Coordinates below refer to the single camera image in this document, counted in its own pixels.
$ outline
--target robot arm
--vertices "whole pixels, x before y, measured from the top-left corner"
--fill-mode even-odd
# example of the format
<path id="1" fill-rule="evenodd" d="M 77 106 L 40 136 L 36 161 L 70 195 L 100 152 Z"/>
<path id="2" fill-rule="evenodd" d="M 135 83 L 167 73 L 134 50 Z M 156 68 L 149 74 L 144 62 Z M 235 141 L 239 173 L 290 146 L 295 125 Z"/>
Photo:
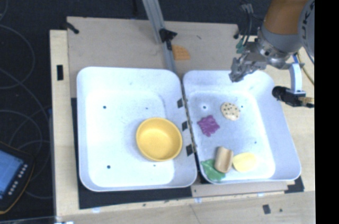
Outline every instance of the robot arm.
<path id="1" fill-rule="evenodd" d="M 286 62 L 302 47 L 310 58 L 314 57 L 314 18 L 315 0 L 272 0 L 256 41 L 241 42 L 237 46 L 241 56 L 233 59 L 229 75 L 232 82 L 267 65 L 288 69 L 291 88 L 276 87 L 273 95 L 292 106 L 314 107 L 301 89 L 300 67 L 303 64 Z"/>

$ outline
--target yellow bowl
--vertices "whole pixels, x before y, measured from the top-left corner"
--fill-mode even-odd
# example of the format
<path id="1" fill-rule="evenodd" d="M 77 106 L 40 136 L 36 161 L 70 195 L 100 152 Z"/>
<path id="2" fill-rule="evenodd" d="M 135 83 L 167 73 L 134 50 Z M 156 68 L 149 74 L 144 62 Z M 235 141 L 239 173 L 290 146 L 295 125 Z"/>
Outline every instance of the yellow bowl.
<path id="1" fill-rule="evenodd" d="M 182 136 L 177 126 L 163 118 L 150 118 L 143 121 L 136 134 L 140 152 L 154 161 L 167 161 L 175 158 L 182 148 Z"/>

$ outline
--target black clip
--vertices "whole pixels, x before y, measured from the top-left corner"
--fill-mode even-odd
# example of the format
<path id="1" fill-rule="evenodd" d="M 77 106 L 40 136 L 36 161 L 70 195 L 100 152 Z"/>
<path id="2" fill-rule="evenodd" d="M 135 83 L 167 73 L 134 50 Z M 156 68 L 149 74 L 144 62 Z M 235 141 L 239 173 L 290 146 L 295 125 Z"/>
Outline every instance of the black clip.
<path id="1" fill-rule="evenodd" d="M 285 102 L 288 105 L 291 105 L 293 107 L 297 106 L 305 106 L 308 108 L 314 108 L 314 104 L 307 103 L 304 104 L 300 97 L 305 97 L 306 93 L 300 93 L 298 95 L 293 94 L 292 92 L 289 92 L 289 90 L 286 87 L 283 86 L 276 86 L 272 90 L 272 95 L 279 101 Z"/>
<path id="2" fill-rule="evenodd" d="M 178 33 L 172 32 L 170 30 L 161 28 L 159 30 L 159 34 L 160 34 L 160 38 L 162 42 L 166 42 L 167 45 L 167 49 L 168 50 L 172 50 L 172 44 L 171 44 L 171 40 L 174 39 L 174 37 L 176 35 L 178 35 Z"/>
<path id="3" fill-rule="evenodd" d="M 63 23 L 63 24 L 61 24 L 61 28 L 62 29 L 65 29 L 65 30 L 67 30 L 67 29 L 70 29 L 70 30 L 72 30 L 75 34 L 79 34 L 79 30 L 78 29 L 76 29 L 71 23 L 69 23 L 69 22 L 65 22 L 65 23 Z"/>

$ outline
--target black floor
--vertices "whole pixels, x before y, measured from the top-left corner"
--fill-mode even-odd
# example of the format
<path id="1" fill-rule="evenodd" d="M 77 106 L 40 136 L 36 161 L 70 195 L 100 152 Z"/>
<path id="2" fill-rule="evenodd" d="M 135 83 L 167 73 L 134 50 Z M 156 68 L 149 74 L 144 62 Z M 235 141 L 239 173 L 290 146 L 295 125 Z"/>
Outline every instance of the black floor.
<path id="1" fill-rule="evenodd" d="M 33 180 L 0 221 L 53 216 L 49 39 L 67 16 L 146 19 L 141 0 L 0 0 L 0 141 L 37 157 Z M 159 0 L 168 21 L 237 23 L 239 0 Z M 248 0 L 264 15 L 270 0 Z"/>

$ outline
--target tablet screen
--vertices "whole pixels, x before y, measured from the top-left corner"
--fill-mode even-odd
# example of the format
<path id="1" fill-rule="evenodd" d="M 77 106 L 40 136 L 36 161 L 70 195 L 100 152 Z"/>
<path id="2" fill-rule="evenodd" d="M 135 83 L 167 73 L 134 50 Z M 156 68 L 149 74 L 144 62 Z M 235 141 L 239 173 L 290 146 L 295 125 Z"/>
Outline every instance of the tablet screen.
<path id="1" fill-rule="evenodd" d="M 10 185 L 23 160 L 0 150 L 0 195 Z"/>

